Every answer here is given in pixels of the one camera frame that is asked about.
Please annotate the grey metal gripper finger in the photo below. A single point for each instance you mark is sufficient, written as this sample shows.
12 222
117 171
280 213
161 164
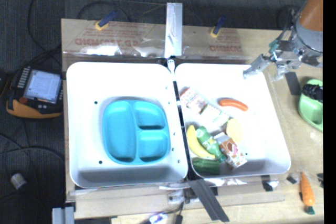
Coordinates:
256 65
279 72

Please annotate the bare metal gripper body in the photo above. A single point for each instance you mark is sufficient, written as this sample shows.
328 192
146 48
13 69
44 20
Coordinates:
294 53

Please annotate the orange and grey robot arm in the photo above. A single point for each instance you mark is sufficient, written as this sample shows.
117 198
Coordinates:
312 10

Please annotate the orange sausage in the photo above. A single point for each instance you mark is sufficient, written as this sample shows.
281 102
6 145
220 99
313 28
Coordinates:
233 104

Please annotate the green divided plate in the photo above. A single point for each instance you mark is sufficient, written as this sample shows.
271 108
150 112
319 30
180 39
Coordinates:
311 110

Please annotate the white and green packet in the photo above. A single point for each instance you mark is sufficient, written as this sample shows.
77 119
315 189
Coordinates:
215 115

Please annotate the yellow round biscuit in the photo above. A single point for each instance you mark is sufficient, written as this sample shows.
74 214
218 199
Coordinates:
234 129

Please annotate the white plastic tray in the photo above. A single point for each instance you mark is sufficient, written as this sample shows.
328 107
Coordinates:
262 139
84 123

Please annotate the red and white carton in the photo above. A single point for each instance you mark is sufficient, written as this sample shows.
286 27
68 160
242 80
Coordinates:
193 99

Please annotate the thin black and white rod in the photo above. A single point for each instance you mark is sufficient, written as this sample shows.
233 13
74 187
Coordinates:
174 86

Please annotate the green plastic bottle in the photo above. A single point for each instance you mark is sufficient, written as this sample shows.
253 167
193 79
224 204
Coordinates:
208 141

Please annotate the orange and white carton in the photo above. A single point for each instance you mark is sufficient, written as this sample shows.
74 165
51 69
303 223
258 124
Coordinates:
233 154

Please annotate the yellow banana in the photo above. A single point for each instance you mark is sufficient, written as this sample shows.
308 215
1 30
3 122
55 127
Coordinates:
195 145

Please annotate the green cucumber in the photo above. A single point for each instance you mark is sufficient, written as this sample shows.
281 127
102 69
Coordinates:
207 166

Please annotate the orange carrot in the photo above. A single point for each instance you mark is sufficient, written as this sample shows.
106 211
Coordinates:
307 191

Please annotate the brown cardboard board red print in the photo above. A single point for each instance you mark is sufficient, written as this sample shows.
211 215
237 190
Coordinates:
288 207

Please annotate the blue divided plate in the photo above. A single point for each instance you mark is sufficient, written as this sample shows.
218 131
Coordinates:
118 128

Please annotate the small grey can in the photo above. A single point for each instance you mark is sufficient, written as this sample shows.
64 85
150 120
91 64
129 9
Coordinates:
18 181

